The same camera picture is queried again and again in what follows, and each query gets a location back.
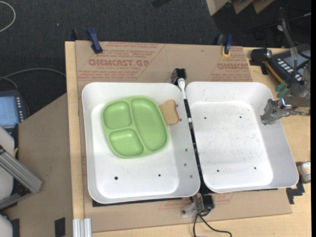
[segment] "black floor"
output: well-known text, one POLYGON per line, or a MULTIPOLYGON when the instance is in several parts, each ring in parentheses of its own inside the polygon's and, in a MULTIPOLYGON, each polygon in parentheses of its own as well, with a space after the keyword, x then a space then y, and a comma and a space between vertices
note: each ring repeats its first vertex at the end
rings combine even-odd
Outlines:
MULTIPOLYGON (((213 44, 219 34, 233 35, 233 45, 287 46, 276 27, 248 30, 278 22, 280 6, 288 18, 311 11, 311 0, 276 0, 257 14, 252 5, 236 15, 231 4, 213 17, 205 0, 0 0, 12 5, 16 20, 0 33, 0 77, 30 68, 65 72, 64 42, 76 28, 79 38, 93 27, 100 40, 213 44)), ((13 13, 0 3, 0 29, 13 13)), ((292 21, 294 41, 311 43, 311 17, 292 21)), ((10 77, 25 96, 30 113, 66 92, 65 78, 52 72, 27 72, 10 77)), ((0 80, 0 91, 14 86, 0 80)))

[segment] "green plate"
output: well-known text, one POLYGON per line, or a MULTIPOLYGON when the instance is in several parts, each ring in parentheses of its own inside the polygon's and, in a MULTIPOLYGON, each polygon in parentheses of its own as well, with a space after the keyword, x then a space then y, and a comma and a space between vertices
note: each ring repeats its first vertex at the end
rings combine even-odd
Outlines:
POLYGON ((159 152, 169 142, 161 110, 149 97, 127 97, 107 104, 102 111, 102 123, 112 151, 122 158, 159 152))

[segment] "blue clamp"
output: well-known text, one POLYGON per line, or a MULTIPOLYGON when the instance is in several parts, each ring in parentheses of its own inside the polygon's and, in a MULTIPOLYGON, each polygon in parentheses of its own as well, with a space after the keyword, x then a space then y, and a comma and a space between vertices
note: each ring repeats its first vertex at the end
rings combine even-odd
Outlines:
POLYGON ((231 34, 226 35, 225 46, 223 47, 223 57, 228 58, 230 56, 233 36, 231 34))
POLYGON ((93 49, 95 54, 103 52, 103 49, 100 46, 100 43, 99 43, 99 40, 98 40, 98 37, 97 37, 97 32, 93 28, 88 28, 88 30, 87 30, 87 38, 88 38, 89 41, 92 41, 91 47, 92 47, 92 49, 93 49))

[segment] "wooden table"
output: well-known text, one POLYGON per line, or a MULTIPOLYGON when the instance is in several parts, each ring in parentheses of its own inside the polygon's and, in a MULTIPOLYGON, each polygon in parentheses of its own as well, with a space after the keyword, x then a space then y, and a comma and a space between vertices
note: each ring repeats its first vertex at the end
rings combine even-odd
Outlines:
MULTIPOLYGON (((250 57, 252 48, 244 48, 247 57, 250 57)), ((272 49, 273 53, 282 51, 272 49)), ((72 192, 73 192, 73 215, 74 219, 84 218, 83 187, 82 187, 82 168, 80 154, 80 134, 78 116, 78 89, 76 74, 76 48, 74 42, 65 43, 66 54, 66 73, 67 73, 67 95, 69 113, 69 133, 70 133, 70 154, 71 154, 71 173, 72 173, 72 192)), ((264 76, 260 68, 249 66, 253 81, 261 82, 268 86, 274 98, 277 80, 271 76, 264 76)), ((287 136, 294 159, 298 161, 308 161, 311 159, 311 130, 310 117, 292 116, 283 118, 282 125, 287 136)), ((247 218, 237 220, 226 220, 211 222, 212 227, 230 231, 234 237, 257 236, 303 236, 312 235, 311 227, 311 185, 305 184, 305 193, 301 197, 295 197, 295 204, 292 205, 292 214, 247 218)), ((163 227, 151 227, 123 231, 111 231, 95 233, 96 237, 109 236, 138 236, 138 237, 160 237, 173 236, 184 237, 193 236, 192 224, 173 225, 163 227)), ((196 227, 199 236, 228 236, 210 232, 210 229, 203 223, 198 223, 196 227)))

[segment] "wire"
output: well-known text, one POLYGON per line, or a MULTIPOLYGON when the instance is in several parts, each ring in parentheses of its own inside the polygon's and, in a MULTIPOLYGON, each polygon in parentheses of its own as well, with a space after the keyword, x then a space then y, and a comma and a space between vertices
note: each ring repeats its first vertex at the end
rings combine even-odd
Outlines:
POLYGON ((55 73, 58 73, 64 77, 66 77, 66 75, 64 73, 61 73, 61 72, 54 70, 54 69, 36 68, 36 69, 25 69, 25 70, 17 71, 17 72, 14 72, 14 73, 11 73, 11 74, 5 76, 5 78, 12 77, 12 76, 15 76, 15 75, 20 74, 20 73, 30 72, 30 71, 51 71, 51 72, 55 72, 55 73))
POLYGON ((6 78, 6 77, 0 77, 0 80, 6 80, 6 81, 8 81, 8 82, 10 82, 10 83, 12 83, 13 85, 14 85, 14 87, 16 88, 16 89, 18 89, 18 85, 14 82, 14 81, 12 81, 11 79, 9 79, 9 78, 6 78))
POLYGON ((10 9, 13 11, 13 20, 11 21, 10 24, 8 24, 6 27, 4 27, 3 29, 0 30, 0 33, 1 33, 1 32, 3 32, 4 30, 8 29, 8 28, 14 23, 15 18, 16 18, 16 14, 15 14, 14 8, 13 8, 11 5, 9 5, 7 2, 0 1, 0 3, 3 3, 3 4, 5 4, 5 5, 7 5, 7 6, 9 6, 10 9))
POLYGON ((199 214, 199 213, 196 214, 196 218, 195 218, 194 224, 193 224, 193 234, 194 234, 194 237, 197 237, 197 235, 196 235, 196 223, 197 223, 198 217, 200 217, 201 220, 202 220, 211 230, 213 230, 213 231, 215 231, 215 232, 218 232, 218 233, 229 234, 230 237, 233 237, 233 235, 232 235, 230 232, 228 232, 228 231, 216 230, 216 229, 212 228, 212 227, 203 219, 203 216, 206 216, 207 214, 205 214, 205 215, 201 215, 201 214, 199 214))

